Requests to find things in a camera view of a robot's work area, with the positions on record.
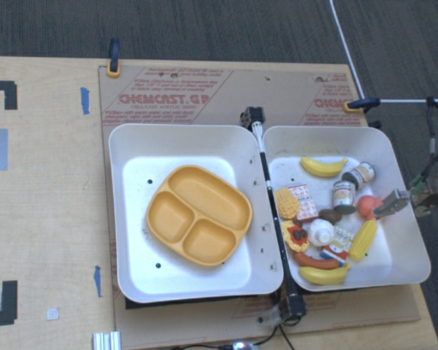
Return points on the orange rounded toy food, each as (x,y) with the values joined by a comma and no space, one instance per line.
(365,204)

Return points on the orange sausage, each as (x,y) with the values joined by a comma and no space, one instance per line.
(315,262)

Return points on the yellow banana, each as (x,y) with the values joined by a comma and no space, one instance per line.
(323,276)
(321,169)

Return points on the brown cardboard board red print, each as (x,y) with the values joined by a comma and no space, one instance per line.
(284,93)

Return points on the thin black and white rod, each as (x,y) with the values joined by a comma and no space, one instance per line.
(265,170)

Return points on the yellow bumpy toy food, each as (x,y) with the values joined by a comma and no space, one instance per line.
(286,203)

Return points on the yellow corn cob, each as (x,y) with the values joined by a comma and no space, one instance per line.
(363,240)

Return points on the yellow pizza slice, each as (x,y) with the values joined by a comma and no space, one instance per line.
(291,240)

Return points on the white plastic tray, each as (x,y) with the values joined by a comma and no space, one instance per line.
(398,261)
(131,286)

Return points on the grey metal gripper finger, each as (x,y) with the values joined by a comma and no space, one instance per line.
(397,198)
(384,213)

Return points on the small can yellow label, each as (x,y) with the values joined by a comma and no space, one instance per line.
(344,195)
(363,173)

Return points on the brown oval toy food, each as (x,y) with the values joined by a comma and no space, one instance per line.
(330,216)

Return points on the white bottle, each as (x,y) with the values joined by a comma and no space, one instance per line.
(321,232)

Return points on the yellow divided plate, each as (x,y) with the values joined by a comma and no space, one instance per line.
(200,195)

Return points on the red and white carton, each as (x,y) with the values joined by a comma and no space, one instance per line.
(306,202)

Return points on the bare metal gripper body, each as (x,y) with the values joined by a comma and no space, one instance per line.
(432,199)

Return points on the white blue red carton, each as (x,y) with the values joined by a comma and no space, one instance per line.
(339,243)

